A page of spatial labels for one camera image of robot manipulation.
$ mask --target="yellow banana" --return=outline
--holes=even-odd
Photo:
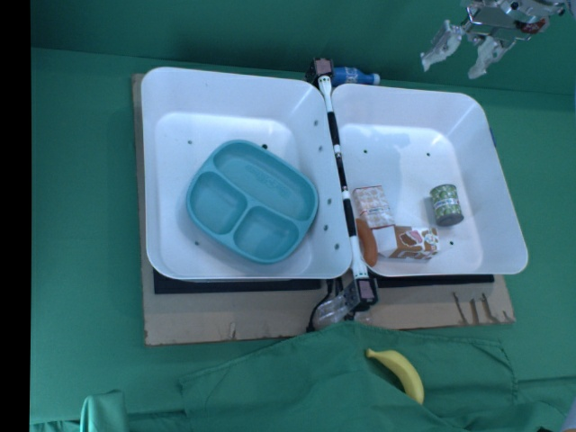
[[[366,356],[368,358],[375,358],[396,374],[409,397],[420,404],[424,402],[424,386],[422,385],[422,380],[416,368],[408,361],[408,358],[395,350],[375,352],[372,349],[367,349]]]

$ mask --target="blue plate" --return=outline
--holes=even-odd
[[[269,150],[231,140],[214,150],[186,195],[192,221],[232,251],[260,264],[288,257],[318,209],[311,181]]]

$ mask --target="bottle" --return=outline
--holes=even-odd
[[[380,76],[378,74],[365,74],[355,67],[334,67],[332,71],[332,86],[336,87],[344,83],[379,85]]]

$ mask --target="can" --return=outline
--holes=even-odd
[[[455,185],[438,185],[430,191],[430,197],[438,226],[454,226],[464,219]]]

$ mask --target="cardboard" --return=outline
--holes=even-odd
[[[326,294],[289,292],[211,292],[155,294],[146,253],[140,81],[132,76],[144,338],[147,346],[263,338],[289,338],[306,332],[314,306]],[[343,282],[351,280],[349,274]],[[383,288],[380,300],[356,319],[387,329],[423,329],[514,322],[504,277],[493,283]]]

